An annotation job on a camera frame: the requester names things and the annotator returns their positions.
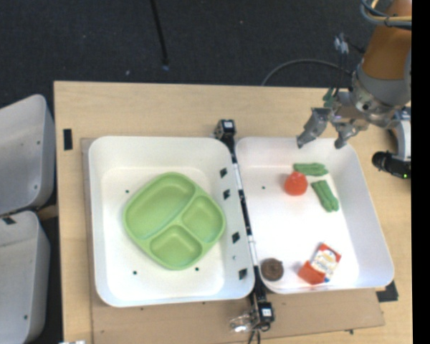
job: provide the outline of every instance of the toy food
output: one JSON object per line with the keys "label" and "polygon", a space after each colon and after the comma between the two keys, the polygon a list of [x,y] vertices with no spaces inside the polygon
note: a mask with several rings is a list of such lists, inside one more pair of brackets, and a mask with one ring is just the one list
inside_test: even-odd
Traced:
{"label": "toy food", "polygon": [[277,259],[265,259],[261,264],[261,273],[263,278],[275,282],[283,276],[284,267],[282,262]]}
{"label": "toy food", "polygon": [[325,165],[321,163],[295,163],[293,169],[306,176],[323,176],[328,173]]}
{"label": "toy food", "polygon": [[325,180],[312,182],[310,184],[317,194],[320,203],[325,208],[326,211],[338,211],[339,210],[339,201],[333,195],[328,182]]}
{"label": "toy food", "polygon": [[285,191],[289,195],[303,195],[307,190],[306,176],[300,172],[293,171],[285,180]]}
{"label": "toy food", "polygon": [[341,254],[325,243],[320,244],[314,257],[307,260],[298,277],[311,285],[329,282],[339,264]]}

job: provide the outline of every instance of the black cable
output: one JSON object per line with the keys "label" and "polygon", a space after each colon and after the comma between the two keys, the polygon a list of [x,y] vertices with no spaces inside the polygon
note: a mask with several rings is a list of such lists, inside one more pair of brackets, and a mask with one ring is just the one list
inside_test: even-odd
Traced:
{"label": "black cable", "polygon": [[159,43],[161,44],[161,51],[163,54],[163,58],[162,58],[163,69],[168,70],[169,58],[168,58],[168,53],[166,48],[166,42],[164,40],[163,29],[161,27],[161,21],[159,19],[158,6],[156,4],[156,0],[150,0],[150,5],[151,5],[151,11],[153,12],[153,18],[155,20],[156,30],[158,31]]}
{"label": "black cable", "polygon": [[339,93],[339,89],[341,88],[342,84],[343,84],[343,79],[344,79],[344,71],[345,71],[345,66],[347,63],[347,56],[348,53],[347,52],[341,52],[339,51],[339,75],[338,75],[338,79],[336,82],[336,89],[335,92],[333,93],[333,97],[336,97],[336,95],[338,95]]}
{"label": "black cable", "polygon": [[355,45],[354,43],[352,43],[351,41],[350,41],[350,38],[349,37],[345,37],[345,41],[347,42],[347,44],[350,46],[350,47],[352,47],[353,49],[355,49],[355,51],[356,52],[358,52],[359,54],[361,54],[361,55],[364,55],[365,54],[365,52],[366,52],[366,49],[364,49],[363,47],[359,47],[359,46],[357,46],[357,45]]}
{"label": "black cable", "polygon": [[[412,21],[390,21],[391,16],[383,13],[371,6],[373,0],[360,0],[360,12],[361,14],[374,24],[385,24],[387,27],[395,27],[399,29],[412,30]],[[385,18],[384,20],[377,21],[376,18]]]}
{"label": "black cable", "polygon": [[[332,67],[334,69],[338,69],[341,70],[341,68],[336,65],[333,64],[332,62],[327,62],[327,61],[323,61],[323,60],[318,60],[318,59],[297,59],[297,60],[292,60],[292,61],[287,61],[284,62],[283,64],[275,67],[262,81],[261,86],[266,85],[267,81],[270,79],[270,77],[272,75],[274,75],[276,72],[280,71],[281,69],[283,69],[284,67],[290,66],[290,65],[295,65],[295,64],[319,64],[319,65],[325,65],[325,66],[329,66]],[[348,71],[348,70],[344,70],[344,73],[352,76],[352,72]]]}
{"label": "black cable", "polygon": [[270,323],[266,323],[266,324],[264,324],[263,326],[261,326],[259,329],[263,332],[263,333],[265,333],[265,332],[267,332],[267,331],[269,331],[269,329],[271,328],[271,324]]}
{"label": "black cable", "polygon": [[252,334],[250,334],[249,342],[248,344],[252,344],[253,337],[255,336],[255,333],[257,334],[257,344],[261,343],[261,335],[259,334],[259,330],[253,329]]}

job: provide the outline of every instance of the white bin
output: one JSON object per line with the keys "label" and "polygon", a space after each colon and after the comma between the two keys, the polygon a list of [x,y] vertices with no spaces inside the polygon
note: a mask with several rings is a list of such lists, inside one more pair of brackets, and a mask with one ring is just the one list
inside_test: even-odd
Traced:
{"label": "white bin", "polygon": [[[236,145],[258,261],[282,261],[284,275],[273,292],[293,294],[321,290],[385,287],[393,279],[393,262],[363,176],[350,144],[336,149],[335,139],[319,138],[297,147],[296,138],[242,138]],[[328,173],[307,176],[301,196],[285,193],[285,179],[294,163],[321,163]],[[310,183],[326,180],[339,201],[328,212]],[[297,276],[325,242],[342,254],[335,274],[325,284],[309,285]]]}
{"label": "white bin", "polygon": [[54,121],[41,95],[0,109],[0,344],[44,327],[49,240],[36,209],[54,188]]}

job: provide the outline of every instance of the white tray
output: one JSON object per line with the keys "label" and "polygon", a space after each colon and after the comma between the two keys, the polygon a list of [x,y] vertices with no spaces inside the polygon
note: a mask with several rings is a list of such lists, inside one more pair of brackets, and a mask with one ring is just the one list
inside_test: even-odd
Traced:
{"label": "white tray", "polygon": [[[252,259],[236,174],[224,144],[212,138],[110,136],[94,140],[87,159],[95,286],[107,304],[127,307],[233,300],[251,292]],[[221,170],[227,171],[223,177]],[[141,251],[121,221],[129,198],[168,171],[192,178],[226,216],[220,240],[195,266],[180,271],[162,267]],[[235,243],[234,234],[239,235]]]}
{"label": "white tray", "polygon": [[[335,139],[320,138],[297,147],[296,138],[242,138],[236,144],[242,185],[259,263],[274,257],[283,262],[282,279],[263,282],[273,292],[385,287],[393,263],[371,201],[358,157],[350,145],[335,149]],[[327,212],[309,185],[305,194],[285,193],[293,163],[323,163],[325,179],[340,209]],[[297,276],[321,242],[342,254],[333,278],[311,286]]]}
{"label": "white tray", "polygon": [[41,95],[0,109],[0,215],[43,205],[54,188],[54,121]]}

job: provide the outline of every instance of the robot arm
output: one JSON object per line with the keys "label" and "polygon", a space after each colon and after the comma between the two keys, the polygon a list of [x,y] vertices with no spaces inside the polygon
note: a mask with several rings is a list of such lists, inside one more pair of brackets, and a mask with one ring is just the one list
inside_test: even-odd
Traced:
{"label": "robot arm", "polygon": [[[412,0],[393,0],[380,13],[376,10],[379,0],[371,4],[362,0],[364,17],[376,24],[373,36],[361,63],[356,68],[349,91],[324,97],[324,108],[313,108],[304,132],[297,137],[298,147],[316,139],[327,123],[338,132],[336,148],[342,148],[347,140],[367,130],[370,124],[396,131],[398,154],[388,155],[403,164],[391,171],[395,176],[411,175],[410,119],[411,112],[405,106],[411,100],[411,26]],[[380,156],[373,157],[379,169],[386,162]]]}

